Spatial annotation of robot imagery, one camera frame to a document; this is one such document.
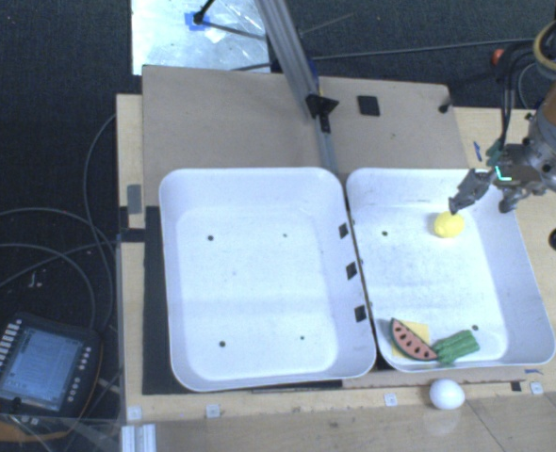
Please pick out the white plastic tray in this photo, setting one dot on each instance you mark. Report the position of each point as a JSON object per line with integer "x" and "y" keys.
{"x": 429, "y": 280}
{"x": 254, "y": 290}

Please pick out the yellow cheese slice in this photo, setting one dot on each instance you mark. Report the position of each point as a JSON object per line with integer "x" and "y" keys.
{"x": 419, "y": 331}

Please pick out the red watermelon slice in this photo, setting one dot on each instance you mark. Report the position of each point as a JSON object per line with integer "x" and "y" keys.
{"x": 407, "y": 342}

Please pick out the yellow lemon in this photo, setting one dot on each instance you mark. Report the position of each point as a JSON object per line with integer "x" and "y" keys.
{"x": 449, "y": 225}

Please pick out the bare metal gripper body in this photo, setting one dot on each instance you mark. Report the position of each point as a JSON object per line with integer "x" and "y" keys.
{"x": 537, "y": 170}

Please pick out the brown cardboard board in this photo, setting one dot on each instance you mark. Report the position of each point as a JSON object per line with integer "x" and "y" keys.
{"x": 231, "y": 120}

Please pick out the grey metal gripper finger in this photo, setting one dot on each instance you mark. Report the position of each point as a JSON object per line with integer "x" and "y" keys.
{"x": 511, "y": 199}
{"x": 470, "y": 188}

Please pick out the white egg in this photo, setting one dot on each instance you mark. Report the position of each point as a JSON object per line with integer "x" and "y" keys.
{"x": 446, "y": 394}

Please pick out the green beans bundle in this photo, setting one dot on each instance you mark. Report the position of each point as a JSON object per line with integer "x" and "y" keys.
{"x": 457, "y": 346}

